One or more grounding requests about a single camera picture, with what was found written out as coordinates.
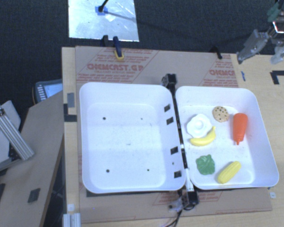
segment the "black carpet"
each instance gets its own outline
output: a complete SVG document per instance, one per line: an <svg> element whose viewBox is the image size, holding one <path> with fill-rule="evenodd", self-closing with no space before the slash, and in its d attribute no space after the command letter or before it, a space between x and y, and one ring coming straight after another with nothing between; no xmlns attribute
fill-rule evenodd
<svg viewBox="0 0 284 227"><path fill-rule="evenodd" d="M253 29L267 30L275 0L134 0L140 42L123 47L235 53ZM20 115L38 81L59 79L61 48L99 46L68 37L68 0L0 0L0 103ZM273 54L269 44L261 53Z"/></svg>

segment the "toy carrot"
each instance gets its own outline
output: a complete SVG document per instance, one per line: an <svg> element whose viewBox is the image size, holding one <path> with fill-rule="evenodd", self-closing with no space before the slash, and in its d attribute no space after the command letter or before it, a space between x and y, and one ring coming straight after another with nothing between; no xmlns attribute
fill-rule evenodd
<svg viewBox="0 0 284 227"><path fill-rule="evenodd" d="M237 113L233 117L233 140L237 142L237 145L244 140L247 119L248 117L244 113Z"/></svg>

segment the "tray with toy food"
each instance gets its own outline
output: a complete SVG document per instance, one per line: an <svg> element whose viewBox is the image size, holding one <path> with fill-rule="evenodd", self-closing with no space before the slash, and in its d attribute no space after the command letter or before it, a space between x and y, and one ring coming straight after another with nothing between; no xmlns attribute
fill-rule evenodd
<svg viewBox="0 0 284 227"><path fill-rule="evenodd" d="M82 178L94 193L174 191L187 179L204 190L278 182L247 89L183 86L173 98L159 85L90 82L80 120Z"/></svg>

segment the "shiny metal sheet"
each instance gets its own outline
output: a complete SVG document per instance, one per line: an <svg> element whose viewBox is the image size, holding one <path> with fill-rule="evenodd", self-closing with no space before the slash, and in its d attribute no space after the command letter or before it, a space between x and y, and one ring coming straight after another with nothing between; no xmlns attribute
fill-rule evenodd
<svg viewBox="0 0 284 227"><path fill-rule="evenodd" d="M105 0L69 0L69 37L139 41L133 0L109 0L104 13L97 12Z"/></svg>

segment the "yellow corn cob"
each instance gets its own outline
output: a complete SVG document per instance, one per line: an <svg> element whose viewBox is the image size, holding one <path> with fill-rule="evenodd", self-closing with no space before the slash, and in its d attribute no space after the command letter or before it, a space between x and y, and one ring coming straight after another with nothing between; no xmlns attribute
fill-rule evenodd
<svg viewBox="0 0 284 227"><path fill-rule="evenodd" d="M241 169L241 163L234 161L229 164L218 176L218 182L221 184L227 183Z"/></svg>

